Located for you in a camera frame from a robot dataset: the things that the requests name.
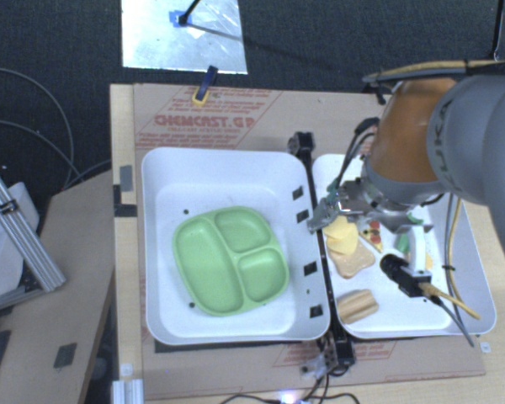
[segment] cardboard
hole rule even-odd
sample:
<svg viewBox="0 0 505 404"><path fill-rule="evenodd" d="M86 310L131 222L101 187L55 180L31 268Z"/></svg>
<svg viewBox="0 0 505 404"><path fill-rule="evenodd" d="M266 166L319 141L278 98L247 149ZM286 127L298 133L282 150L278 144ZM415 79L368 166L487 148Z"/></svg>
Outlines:
<svg viewBox="0 0 505 404"><path fill-rule="evenodd" d="M343 152L354 127L379 115L374 95L212 88L203 107L192 104L193 86L135 85L136 169L158 146L285 151L296 131L312 131L313 157ZM141 202L141 178L136 172ZM146 327L143 220L138 215L141 336L145 398L221 395L303 389L314 384L300 367L315 358L315 342L252 347L191 348L160 352ZM332 385L484 375L480 351L461 337L356 343L357 363Z"/></svg>

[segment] black pole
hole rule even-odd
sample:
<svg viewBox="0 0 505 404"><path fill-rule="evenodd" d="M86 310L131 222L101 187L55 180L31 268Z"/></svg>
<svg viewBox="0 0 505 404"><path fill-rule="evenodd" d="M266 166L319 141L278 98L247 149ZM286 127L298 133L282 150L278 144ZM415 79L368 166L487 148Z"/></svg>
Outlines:
<svg viewBox="0 0 505 404"><path fill-rule="evenodd" d="M505 0L497 0L497 13L496 13L496 25L494 27L494 39L492 40L492 49L488 55L492 59L497 57L497 48L499 46L499 38L502 33L502 21L503 21L503 4Z"/></svg>
<svg viewBox="0 0 505 404"><path fill-rule="evenodd" d="M194 0L191 5L189 6L189 9L183 14L178 17L178 24L179 25L187 25L187 20L189 19L189 15L194 11L194 8L196 8L196 5L200 3L200 0Z"/></svg>

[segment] divided green plate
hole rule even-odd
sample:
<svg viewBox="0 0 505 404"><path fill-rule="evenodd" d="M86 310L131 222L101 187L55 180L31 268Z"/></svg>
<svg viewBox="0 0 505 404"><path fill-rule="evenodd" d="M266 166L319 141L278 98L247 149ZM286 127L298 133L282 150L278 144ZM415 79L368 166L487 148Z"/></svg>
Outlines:
<svg viewBox="0 0 505 404"><path fill-rule="evenodd" d="M233 206L184 221L174 232L173 251L194 303L214 316L251 310L288 285L279 242L251 208Z"/></svg>

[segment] metal plate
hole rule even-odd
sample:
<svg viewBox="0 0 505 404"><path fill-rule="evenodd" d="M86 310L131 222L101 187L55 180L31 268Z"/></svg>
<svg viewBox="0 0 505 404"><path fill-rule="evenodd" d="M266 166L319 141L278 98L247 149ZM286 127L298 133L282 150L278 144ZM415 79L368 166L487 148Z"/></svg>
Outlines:
<svg viewBox="0 0 505 404"><path fill-rule="evenodd" d="M189 25L172 13L193 0L122 0L123 65L145 69L247 74L237 0L201 0Z"/></svg>

